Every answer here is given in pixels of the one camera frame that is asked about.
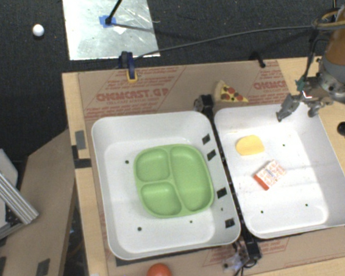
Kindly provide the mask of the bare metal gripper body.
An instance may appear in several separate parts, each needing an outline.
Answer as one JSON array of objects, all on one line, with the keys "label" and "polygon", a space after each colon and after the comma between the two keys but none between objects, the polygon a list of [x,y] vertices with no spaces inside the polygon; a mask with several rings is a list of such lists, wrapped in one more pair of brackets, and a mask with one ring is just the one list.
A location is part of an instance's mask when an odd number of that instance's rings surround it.
[{"label": "bare metal gripper body", "polygon": [[345,105],[345,84],[331,77],[309,77],[300,92],[310,110],[321,109],[334,102]]}]

